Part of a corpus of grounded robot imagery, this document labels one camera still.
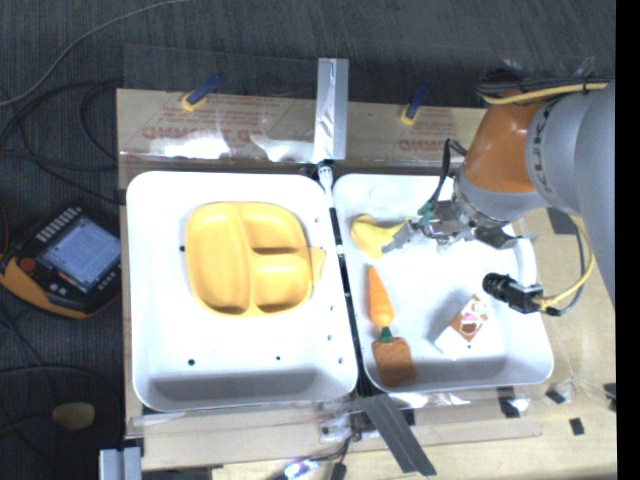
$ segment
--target orange handheld device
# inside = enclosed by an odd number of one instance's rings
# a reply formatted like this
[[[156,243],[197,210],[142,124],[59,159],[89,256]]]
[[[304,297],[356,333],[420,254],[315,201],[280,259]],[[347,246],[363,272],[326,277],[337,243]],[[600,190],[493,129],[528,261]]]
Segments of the orange handheld device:
[[[121,293],[120,240],[82,208],[66,208],[9,242],[0,284],[45,311],[89,317]]]

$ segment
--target yellow plate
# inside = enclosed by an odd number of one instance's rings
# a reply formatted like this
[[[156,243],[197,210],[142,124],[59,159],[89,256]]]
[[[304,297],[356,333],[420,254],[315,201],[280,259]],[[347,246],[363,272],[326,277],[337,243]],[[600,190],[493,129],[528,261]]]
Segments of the yellow plate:
[[[185,258],[191,290],[207,308],[261,316],[305,302],[324,260],[298,219],[274,204],[211,203],[189,218]]]

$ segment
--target metal bracket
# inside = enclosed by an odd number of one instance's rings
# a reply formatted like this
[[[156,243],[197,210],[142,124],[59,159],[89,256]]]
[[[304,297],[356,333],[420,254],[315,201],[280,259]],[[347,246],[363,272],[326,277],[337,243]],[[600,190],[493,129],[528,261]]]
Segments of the metal bracket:
[[[313,162],[343,160],[347,153],[349,61],[320,59]]]
[[[423,476],[437,474],[409,424],[386,393],[361,398],[359,403],[380,432],[403,473],[417,471]]]
[[[138,446],[100,450],[100,480],[142,480],[142,452]]]

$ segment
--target wire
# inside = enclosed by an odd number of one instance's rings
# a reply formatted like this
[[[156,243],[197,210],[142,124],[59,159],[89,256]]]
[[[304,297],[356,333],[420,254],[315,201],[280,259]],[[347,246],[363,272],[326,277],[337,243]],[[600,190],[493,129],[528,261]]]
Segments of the wire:
[[[33,150],[33,148],[31,148],[29,141],[27,140],[27,133],[24,129],[23,126],[23,118],[26,117],[30,112],[33,112],[41,103],[45,102],[46,100],[48,100],[49,98],[56,96],[57,94],[61,93],[62,91],[68,90],[68,89],[73,89],[73,88],[77,88],[77,87],[84,87],[86,85],[91,85],[91,88],[89,89],[89,91],[87,91],[87,93],[85,93],[85,95],[83,96],[83,99],[80,102],[80,115],[79,115],[79,120],[80,120],[80,126],[85,134],[85,136],[98,148],[100,148],[101,150],[105,151],[98,143],[97,141],[95,141],[95,139],[91,136],[91,134],[88,132],[87,127],[85,125],[85,123],[82,121],[83,119],[83,105],[86,104],[86,100],[85,97],[90,94],[91,92],[95,91],[97,88],[104,88],[106,87],[117,87],[118,84],[120,83],[119,80],[107,80],[105,82],[99,82],[99,83],[87,83],[87,82],[81,82],[79,84],[68,84],[68,85],[63,85],[61,87],[57,87],[55,89],[52,89],[50,91],[47,91],[46,93],[44,93],[43,95],[39,96],[38,98],[35,98],[34,100],[26,103],[25,105],[23,105],[23,107],[21,107],[20,109],[15,109],[15,106],[12,105],[12,107],[14,108],[14,114],[13,116],[9,119],[9,121],[5,124],[5,126],[3,127],[2,131],[0,131],[0,143],[2,142],[2,139],[5,135],[8,135],[8,133],[11,131],[11,127],[12,126],[16,126],[18,128],[18,131],[20,133],[20,136],[22,138],[22,143],[25,147],[25,149],[27,150],[27,152],[29,153],[29,155],[31,155],[30,159],[33,159],[33,161],[35,161],[38,166],[45,171],[47,174],[53,176],[54,178],[56,178],[59,181],[62,181],[63,183],[66,183],[68,185],[71,185],[74,188],[77,188],[87,194],[89,194],[92,197],[95,197],[97,199],[100,199],[102,201],[105,201],[107,203],[113,204],[113,205],[118,205],[119,202],[117,199],[115,198],[109,198],[106,196],[103,196],[102,194],[99,194],[98,192],[94,192],[93,190],[84,187],[82,185],[80,185],[79,183],[76,183],[73,180],[70,180],[68,178],[65,178],[63,176],[61,176],[60,174],[52,171],[51,169],[49,169],[48,167],[46,167],[44,160],[42,159],[42,157],[40,157],[40,161],[38,161],[38,155],[36,154],[36,152]],[[11,96],[9,95],[9,93],[6,91],[6,89],[4,89],[3,87],[0,87],[0,90],[7,96],[7,98],[10,98]]]
[[[522,80],[514,73],[498,71],[485,76],[480,80],[476,86],[476,93],[478,95],[499,96],[500,94],[510,91],[530,92],[540,89],[574,85],[577,83],[581,83],[583,85],[585,83],[609,83],[611,80],[612,78],[594,77],[591,75],[582,78],[571,77]]]
[[[116,165],[111,165],[111,164],[89,165],[89,166],[74,164],[72,162],[66,162],[64,160],[58,160],[56,158],[48,158],[40,155],[32,155],[30,153],[25,153],[24,151],[16,151],[14,149],[0,149],[0,155],[7,158],[14,158],[17,160],[29,160],[31,162],[43,163],[43,164],[51,165],[53,167],[58,167],[60,169],[67,169],[69,171],[105,172],[105,171],[115,171],[118,168]]]
[[[7,222],[7,213],[2,203],[0,203],[0,238],[2,238],[0,242],[0,247],[2,247],[2,251],[0,252],[1,259],[9,248],[9,223]]]
[[[586,272],[584,246],[582,245],[582,236],[577,231],[577,229],[576,229],[576,241],[578,242],[578,254],[580,255],[580,275],[584,275],[584,273]],[[573,299],[571,299],[571,302],[569,302],[564,308],[556,309],[556,308],[549,307],[546,309],[547,314],[550,316],[562,316],[565,313],[568,313],[571,309],[575,307],[575,305],[580,300],[583,290],[584,290],[584,284],[581,285],[580,288],[578,288],[575,295],[573,296]]]
[[[102,91],[106,89],[117,89],[118,87],[122,87],[123,83],[121,80],[107,80],[106,82],[100,82],[93,87],[89,88],[87,92],[82,96],[80,100],[80,105],[78,107],[78,121],[80,122],[80,128],[82,129],[82,133],[84,136],[97,148],[99,149],[105,156],[110,158],[113,161],[117,162],[117,157],[107,151],[106,148],[100,144],[95,137],[89,132],[89,127],[87,125],[87,121],[85,118],[85,106],[90,101],[89,98],[96,95],[96,92]]]
[[[37,414],[34,416],[25,416],[24,418],[19,419],[18,421],[6,425],[4,427],[0,427],[0,438],[4,435],[10,434],[11,432],[15,432],[18,428],[20,428],[25,423],[30,423],[34,420],[42,420],[42,419],[51,419],[50,414]]]
[[[515,96],[505,96],[505,97],[493,97],[482,95],[482,98],[492,105],[506,105],[508,103],[524,103],[532,100],[548,98],[551,96],[557,96],[559,94],[568,94],[571,92],[582,92],[582,91],[597,91],[604,89],[609,85],[608,83],[583,83],[583,84],[573,84],[573,85],[565,85],[561,87],[553,87],[550,89],[541,89],[538,91],[526,92],[523,94],[516,94]]]
[[[449,176],[449,168],[451,167],[451,150],[455,150],[457,153],[465,156],[467,154],[467,150],[455,139],[448,137],[444,141],[444,148],[442,152],[442,163],[440,165],[440,179],[438,180],[438,185],[436,186],[433,194],[427,200],[425,204],[423,204],[418,210],[418,215],[421,215],[418,223],[420,226],[425,227],[429,225],[429,221],[431,219],[431,215],[433,213],[434,206],[438,202],[440,198],[440,192],[442,191],[442,187],[444,186],[444,182]]]
[[[589,239],[587,237],[587,232],[586,232],[584,226],[582,225],[582,223],[577,218],[575,218],[573,216],[570,216],[570,218],[573,221],[573,223],[575,224],[576,228],[578,229],[578,232],[580,233],[582,241],[585,244],[588,245],[589,244]],[[587,266],[584,269],[584,272],[582,272],[582,274],[578,278],[578,280],[575,283],[573,283],[569,288],[567,288],[566,290],[560,292],[557,295],[548,296],[548,297],[535,297],[533,299],[533,302],[535,302],[536,304],[538,304],[540,306],[540,311],[542,311],[542,312],[547,312],[547,310],[553,309],[553,308],[551,308],[551,306],[557,304],[561,300],[567,298],[569,295],[575,293],[578,289],[580,289],[582,287],[582,285],[584,285],[584,283],[587,281],[587,279],[591,275],[591,272],[593,272],[594,266],[595,266],[595,257],[593,255],[593,251],[591,250],[591,247],[589,246],[589,255],[588,255]]]
[[[4,327],[16,340],[18,340],[18,343],[20,344],[20,351],[22,353],[24,364],[25,365],[30,365],[30,361],[29,361],[29,358],[27,357],[27,354],[31,354],[33,356],[33,359],[34,359],[36,365],[41,366],[42,365],[42,360],[40,359],[40,356],[38,355],[38,353],[27,342],[27,340],[24,339],[24,337],[22,336],[22,334],[20,333],[20,331],[16,327],[15,323],[11,320],[9,315],[7,315],[7,313],[4,310],[4,308],[0,306],[0,310],[2,311],[2,314],[3,314],[3,317],[4,317],[2,320],[0,320],[0,326]],[[49,378],[49,375],[47,373],[45,373],[45,378],[46,378],[47,389],[49,391],[49,396],[53,400],[53,398],[54,398],[53,387],[51,385],[51,379]],[[27,393],[28,393],[28,392],[31,391],[31,377],[28,377],[27,381],[28,381],[28,384],[27,384]],[[26,413],[27,404],[29,402],[28,398],[29,398],[28,395],[24,396],[25,405],[19,411],[19,414],[21,414],[21,415],[24,415]],[[6,422],[10,422],[11,421],[11,418],[9,417],[9,414],[8,414],[7,410],[5,409],[5,407],[4,407],[4,405],[2,403],[0,403],[0,414],[2,415],[2,418]],[[36,454],[39,457],[47,460],[48,462],[51,462],[53,459],[49,455],[47,455],[45,452],[43,452],[42,450],[40,450],[39,448],[34,446],[31,443],[31,441],[29,441],[29,439],[27,439],[27,436],[25,436],[21,432],[20,427],[29,418],[30,417],[28,417],[28,416],[26,416],[26,417],[21,416],[14,423],[8,423],[7,426],[0,427],[0,437],[2,437],[4,435],[7,435],[10,432],[14,432],[18,436],[20,441],[22,441],[22,443],[27,448],[29,448],[34,454]]]
[[[315,460],[317,462],[332,461],[332,460],[340,459],[340,462],[342,462],[342,460],[344,460],[344,457],[347,455],[347,451],[349,450],[349,444],[351,443],[351,440],[355,437],[355,435],[356,433],[349,435],[349,437],[342,442],[342,444],[340,445],[340,448],[338,448],[336,451],[329,453],[327,455],[322,455],[320,457],[316,457],[315,455],[312,455],[308,457],[308,459]]]
[[[79,45],[82,41],[84,41],[85,39],[87,39],[88,37],[112,26],[115,25],[116,23],[119,23],[121,21],[124,21],[128,18],[132,18],[134,16],[137,16],[139,14],[154,10],[154,9],[159,9],[161,7],[167,7],[170,5],[175,5],[175,4],[181,4],[181,3],[190,3],[190,2],[197,2],[197,1],[201,1],[201,0],[168,0],[166,2],[159,2],[156,4],[152,4],[149,5],[147,7],[142,7],[140,9],[137,9],[135,11],[132,11],[130,13],[127,14],[123,14],[122,16],[118,16],[117,18],[113,18],[112,20],[109,20],[105,23],[103,23],[102,25],[99,25],[91,30],[89,30],[88,32],[85,32],[84,34],[82,34],[80,37],[78,37],[77,39],[75,39],[73,42],[71,42],[71,44],[69,44],[63,51],[62,53],[58,56],[58,58],[53,62],[53,64],[49,67],[49,69],[47,69],[47,71],[45,71],[45,73],[42,75],[42,77],[31,86],[31,88],[27,89],[25,92],[23,92],[22,94],[20,94],[19,96],[16,96],[10,100],[6,100],[3,102],[0,102],[0,108],[7,106],[7,105],[11,105],[12,103],[16,103],[18,101],[23,100],[24,98],[26,98],[27,96],[31,95],[33,92],[35,92],[36,89],[38,89],[44,82],[45,80],[47,80],[47,78],[49,78],[49,76],[51,76],[51,74],[55,71],[55,69],[58,67],[58,65],[63,61],[63,59],[69,54],[69,52],[71,52],[71,50],[73,50],[77,45]]]
[[[75,374],[75,375],[79,375],[81,377],[85,377],[88,380],[92,381],[92,382],[96,382],[97,384],[102,385],[104,388],[106,388],[106,392],[110,395],[112,401],[114,402],[114,405],[117,409],[118,412],[118,416],[117,416],[117,421],[118,424],[115,425],[115,430],[114,430],[114,435],[113,436],[109,436],[109,439],[106,440],[108,441],[108,444],[110,446],[117,446],[118,442],[120,440],[121,437],[121,424],[119,423],[119,419],[121,417],[121,412],[122,412],[122,407],[121,407],[121,403],[120,403],[120,395],[118,393],[118,391],[109,383],[107,382],[103,377],[101,377],[100,375],[93,373],[89,370],[85,370],[83,368],[78,368],[75,366],[67,366],[67,365],[58,365],[58,364],[38,364],[38,365],[28,365],[28,366],[22,366],[22,367],[17,367],[17,368],[10,368],[7,370],[0,370],[0,378],[2,377],[8,377],[8,376],[14,376],[14,375],[20,375],[20,374],[24,374],[24,373],[35,373],[35,372],[41,372],[44,374],[49,374],[49,373],[68,373],[68,374]]]

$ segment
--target black wire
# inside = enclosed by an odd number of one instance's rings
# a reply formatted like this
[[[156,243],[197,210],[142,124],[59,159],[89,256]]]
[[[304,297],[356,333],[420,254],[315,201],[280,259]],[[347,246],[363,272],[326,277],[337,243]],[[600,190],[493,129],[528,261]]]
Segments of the black wire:
[[[16,327],[15,323],[11,320],[11,318],[9,317],[9,315],[6,313],[6,311],[4,310],[3,307],[0,306],[0,309],[2,310],[2,314],[4,316],[3,320],[0,320],[0,325],[2,327],[4,327],[13,337],[14,339],[16,339],[18,341],[18,343],[20,344],[20,351],[22,353],[22,357],[23,357],[23,361],[25,365],[30,365],[30,361],[29,358],[27,357],[27,353],[31,354],[35,360],[36,365],[40,366],[42,365],[42,359],[40,358],[40,356],[38,355],[38,353],[33,349],[33,347],[27,342],[27,340],[24,339],[24,337],[22,336],[22,334],[20,333],[20,331],[18,330],[18,328]],[[51,397],[52,400],[54,400],[54,394],[53,394],[53,387],[51,385],[51,379],[49,378],[49,375],[47,373],[45,373],[45,378],[46,378],[46,384],[47,384],[47,388],[49,391],[49,396]],[[31,391],[31,376],[27,377],[27,393],[29,393]],[[19,412],[19,414],[24,415],[26,414],[27,411],[27,404],[29,403],[29,395],[25,395],[24,396],[24,403],[25,405],[22,407],[22,409]],[[2,415],[2,418],[6,421],[6,422],[10,422],[11,418],[9,417],[9,413],[7,412],[7,410],[5,409],[4,405],[0,403],[0,414]],[[25,436],[21,431],[20,431],[20,422],[23,421],[25,418],[23,416],[21,416],[18,420],[17,420],[17,424],[15,426],[13,426],[13,431],[16,433],[16,435],[18,436],[18,438],[22,441],[22,443],[29,448],[33,453],[35,453],[36,455],[38,455],[39,457],[47,460],[47,461],[52,461],[53,459],[51,457],[49,457],[45,452],[43,452],[42,450],[40,450],[39,448],[35,447],[31,441],[29,441],[29,439],[27,439],[27,436]],[[7,427],[2,427],[0,428],[0,437],[4,434],[6,435],[8,433],[8,428],[12,427],[12,424],[9,424],[9,426]]]
[[[352,439],[353,436],[349,437],[349,439],[347,439],[347,441],[345,442],[344,450],[342,450],[342,455],[340,455],[340,460],[338,461],[340,462],[340,464],[344,462],[344,458],[347,456],[347,452],[349,451],[349,444],[351,444]]]
[[[347,439],[345,439],[340,445],[340,448],[338,448],[335,452],[330,453],[328,455],[323,455],[320,457],[315,457],[312,455],[309,457],[309,459],[315,460],[317,462],[332,461],[340,458],[344,460],[344,456],[347,454],[347,451],[349,450],[349,443],[353,439],[354,435],[355,434],[351,434]]]
[[[0,149],[0,155],[5,156],[7,158],[14,158],[18,160],[29,160],[31,162],[35,162],[37,164],[43,163],[47,165],[52,165],[54,167],[59,167],[60,169],[67,169],[69,171],[84,171],[84,172],[107,172],[107,171],[115,171],[118,166],[116,165],[81,165],[74,164],[72,162],[66,162],[65,160],[58,160],[56,158],[48,158],[40,155],[32,155],[30,153],[25,153],[23,151],[16,151],[13,149]]]
[[[523,93],[544,89],[555,89],[567,85],[586,83],[609,83],[612,78],[608,77],[565,77],[565,78],[543,78],[539,80],[506,80],[491,81],[487,77],[478,82],[476,93],[480,96],[493,96],[508,91],[520,91]]]
[[[51,415],[50,414],[35,414],[35,415],[32,415],[32,416],[25,416],[24,418],[21,418],[21,419],[17,420],[16,422],[11,423],[11,424],[9,424],[9,425],[7,425],[5,427],[0,427],[0,438],[2,438],[2,436],[10,434],[11,432],[15,432],[17,429],[19,429],[22,425],[24,425],[26,423],[30,423],[31,421],[41,420],[41,419],[51,419]]]
[[[7,214],[4,211],[4,206],[0,202],[0,258],[4,256],[9,248],[9,223],[7,222]]]
[[[451,137],[448,137],[444,141],[444,148],[442,152],[442,163],[440,165],[440,179],[438,180],[438,186],[435,191],[429,198],[430,203],[436,203],[438,198],[440,197],[440,192],[442,191],[442,187],[444,186],[444,182],[449,176],[449,168],[451,167],[451,149],[454,149],[462,156],[467,154],[467,150],[460,145],[460,143]]]
[[[116,89],[118,87],[121,87],[122,85],[123,85],[122,80],[107,80],[105,82],[100,82],[94,85],[93,87],[89,88],[89,90],[87,90],[84,93],[84,95],[82,96],[82,99],[80,100],[80,105],[78,106],[78,121],[80,122],[80,128],[82,129],[82,133],[84,133],[84,136],[87,139],[89,139],[89,141],[96,148],[98,148],[105,156],[107,156],[108,158],[114,161],[117,161],[117,157],[112,153],[110,153],[109,151],[107,151],[107,149],[104,148],[102,144],[100,144],[89,131],[89,126],[87,125],[86,117],[85,117],[85,109],[86,109],[86,105],[90,102],[90,98],[97,96],[97,93],[99,93],[100,91],[103,91],[105,89]]]
[[[94,84],[92,85],[92,87],[89,89],[89,91],[87,91],[87,93],[85,94],[85,96],[90,92],[90,91],[95,91],[96,88],[102,88],[103,86],[110,86],[110,87],[117,87],[117,84],[119,83],[118,80],[107,80],[106,82],[100,82],[98,84]],[[6,91],[6,89],[1,88],[0,90],[2,90],[2,92],[4,93],[4,95],[7,97],[7,99],[11,99],[11,95]],[[80,104],[80,121],[81,121],[81,128],[83,130],[83,133],[85,134],[85,136],[94,144],[96,145],[99,149],[102,150],[102,147],[97,143],[97,141],[95,141],[95,139],[93,138],[93,136],[91,136],[91,134],[88,132],[85,123],[82,122],[83,119],[83,113],[82,113],[82,105],[84,103],[84,97],[83,100],[81,101]],[[38,167],[40,167],[40,169],[42,169],[43,171],[45,171],[47,174],[49,174],[50,176],[54,177],[55,179],[62,181],[63,183],[66,183],[68,185],[71,185],[74,188],[77,188],[87,194],[89,194],[92,197],[95,197],[97,199],[100,199],[102,201],[105,201],[107,203],[110,204],[114,204],[114,205],[118,205],[119,202],[115,199],[115,198],[109,198],[106,196],[103,196],[102,194],[95,192],[73,180],[70,180],[68,178],[63,177],[62,175],[58,174],[55,171],[52,171],[51,169],[49,169],[45,164],[44,161],[42,160],[42,158],[40,158],[40,161],[37,161],[37,157],[38,155],[35,153],[35,151],[33,150],[33,148],[31,148],[31,146],[29,145],[29,142],[27,140],[27,133],[24,129],[24,125],[23,125],[23,120],[20,117],[21,113],[26,115],[28,114],[28,112],[31,112],[34,110],[34,105],[37,107],[37,105],[39,104],[38,101],[30,101],[28,102],[26,105],[24,105],[20,110],[16,110],[15,105],[11,105],[11,107],[14,110],[14,116],[12,117],[12,119],[10,120],[9,123],[7,123],[7,125],[4,127],[3,133],[7,133],[8,131],[10,131],[11,126],[14,124],[17,128],[18,131],[20,133],[20,136],[22,138],[22,143],[25,147],[25,149],[27,150],[27,152],[31,155],[29,159],[34,159],[34,161],[36,161],[36,163],[38,164]]]
[[[76,366],[67,366],[67,365],[59,365],[59,364],[39,364],[39,365],[29,365],[29,366],[21,366],[17,368],[9,368],[6,370],[0,370],[0,378],[5,376],[13,376],[24,373],[32,373],[32,372],[42,372],[42,373],[53,373],[53,372],[61,372],[61,373],[71,373],[80,375],[89,379],[90,381],[96,381],[98,384],[101,384],[106,388],[108,394],[112,397],[115,407],[118,411],[118,419],[120,418],[120,413],[122,412],[122,406],[120,403],[120,395],[118,391],[102,376],[93,373],[89,370],[85,370],[84,368],[78,368]],[[110,444],[116,446],[120,439],[121,434],[121,425],[117,426],[117,433],[108,440]]]
[[[73,84],[66,84],[60,87],[56,87],[54,89],[50,89],[49,91],[41,94],[37,98],[25,103],[22,107],[17,110],[14,110],[14,114],[9,118],[9,120],[5,123],[4,127],[0,130],[0,148],[2,147],[2,142],[8,137],[8,133],[13,129],[13,127],[20,127],[22,123],[22,119],[28,113],[33,112],[40,105],[49,101],[54,96],[61,94],[65,91],[69,91],[71,89],[81,88],[81,87],[95,87],[101,84],[113,83],[116,84],[118,81],[109,80],[106,82],[78,82]],[[75,171],[87,171],[87,172],[97,172],[97,171],[109,171],[117,169],[117,165],[114,162],[109,165],[95,165],[95,166],[87,166],[87,165],[79,165],[74,164],[72,162],[66,162],[64,160],[58,160],[53,158],[47,158],[36,154],[26,154],[21,151],[0,149],[0,154],[6,155],[8,157],[19,158],[32,160],[37,163],[44,163],[48,165],[52,165],[54,167],[59,167],[61,169],[75,170]]]

